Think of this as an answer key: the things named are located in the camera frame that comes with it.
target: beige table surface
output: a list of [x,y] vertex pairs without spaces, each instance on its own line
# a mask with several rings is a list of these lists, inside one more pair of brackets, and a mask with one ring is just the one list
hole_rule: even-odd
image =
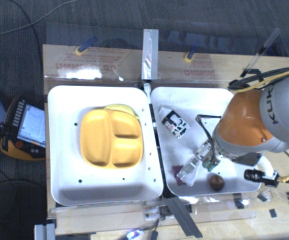
[[[142,51],[123,49],[93,48],[89,51],[89,57],[96,54],[101,55],[106,52],[110,54],[120,54],[115,57],[115,60],[102,61],[98,57],[96,64],[102,68],[105,66],[105,71],[108,72],[107,64],[111,63],[110,69],[115,69],[111,74],[103,74],[103,78],[107,78],[114,83],[117,81],[117,75],[123,76],[126,80],[129,75],[129,80],[135,79],[139,81],[141,74],[141,59]],[[44,45],[43,60],[44,60],[44,94],[58,85],[94,85],[96,81],[70,80],[64,79],[61,75],[63,69],[67,70],[66,65],[69,65],[69,70],[76,70],[74,65],[78,65],[75,60],[80,60],[79,65],[82,65],[81,58],[76,58],[69,54],[68,51],[74,51],[74,47],[61,45]],[[190,65],[184,61],[184,54],[181,52],[166,52],[159,51],[158,68],[160,77],[169,76],[172,80],[179,79],[186,81],[196,81],[197,87],[207,84],[211,87],[225,88],[228,82],[236,79],[241,70],[248,65],[253,56],[246,55],[224,55],[224,54],[196,54],[194,64]],[[262,56],[254,65],[255,68],[262,72],[289,67],[289,57],[272,57]],[[49,124],[48,124],[48,103],[45,103],[46,116],[46,168],[47,168],[47,209],[49,219],[56,219],[55,233],[60,235],[71,235],[81,233],[91,233],[92,240],[118,240],[126,235],[132,229],[139,227],[150,226],[154,221],[146,220],[142,206],[137,203],[118,205],[118,206],[84,206],[78,208],[57,207],[56,202],[51,195],[50,188],[50,152],[49,152]],[[265,156],[270,160],[273,168],[280,175],[286,176],[289,174],[289,158],[284,153],[266,153]],[[208,240],[282,240],[289,239],[289,200],[286,197],[286,192],[289,192],[289,184],[280,183],[277,188],[268,188],[261,186],[259,191],[265,191],[270,194],[270,200],[266,202],[259,201],[257,198],[251,199],[251,205],[245,209],[235,209],[227,205],[218,206],[214,203],[202,203],[198,206],[193,205],[193,213],[191,217],[196,222],[197,227],[201,231],[203,238]],[[270,210],[274,209],[276,217],[272,217]],[[173,216],[167,217],[159,222],[157,228],[158,239],[161,240],[180,240],[180,239],[195,239],[195,237],[186,236],[178,225]],[[139,240],[150,239],[150,231],[145,231],[145,234],[136,238]]]

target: dark floor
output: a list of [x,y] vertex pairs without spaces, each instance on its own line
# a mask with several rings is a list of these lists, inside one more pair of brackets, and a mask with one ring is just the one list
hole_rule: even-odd
[[[67,1],[0,0],[0,33],[35,22]],[[109,28],[104,47],[141,49],[141,39],[128,33],[141,37],[143,29],[159,29],[160,50],[187,51],[204,40],[200,53],[241,55],[256,54],[278,29],[265,55],[289,56],[289,0],[79,0],[31,27],[0,34],[0,92],[8,103],[19,95],[42,100],[42,44],[77,45],[66,33],[50,35],[55,24]],[[44,161],[0,151],[0,240],[33,239],[34,225],[46,219],[45,188]]]

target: white plastic tray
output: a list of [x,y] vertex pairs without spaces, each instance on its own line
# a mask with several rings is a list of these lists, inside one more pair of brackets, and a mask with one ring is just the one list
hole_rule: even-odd
[[[131,168],[87,164],[80,152],[80,125],[92,109],[125,104],[139,116],[143,157]],[[57,86],[48,94],[51,194],[64,206],[158,198],[163,179],[147,97],[132,87]]]
[[[253,169],[223,159],[211,172],[205,168],[198,169],[198,176],[193,186],[186,184],[178,185],[174,177],[173,166],[185,164],[194,152],[208,138],[196,122],[198,114],[222,116],[233,94],[226,89],[220,88],[189,88],[189,87],[157,87],[151,93],[156,126],[160,141],[162,163],[165,170],[168,188],[176,196],[208,196],[213,194],[253,192],[260,187],[260,183],[244,179],[244,171]],[[189,125],[188,131],[181,137],[176,138],[162,123],[159,116],[161,108],[174,110]],[[219,119],[204,118],[203,123],[212,135]],[[220,175],[225,182],[221,191],[214,191],[209,185],[209,178]]]

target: yellow plate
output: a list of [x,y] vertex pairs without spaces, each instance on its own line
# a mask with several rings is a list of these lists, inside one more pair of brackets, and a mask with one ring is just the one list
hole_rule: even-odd
[[82,119],[83,159],[104,169],[130,168],[143,156],[143,136],[136,115],[115,109],[94,109]]

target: brown ball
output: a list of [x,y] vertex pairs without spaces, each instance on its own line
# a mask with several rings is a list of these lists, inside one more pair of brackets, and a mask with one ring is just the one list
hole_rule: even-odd
[[221,176],[214,174],[210,177],[209,184],[214,191],[220,191],[224,188],[225,181]]

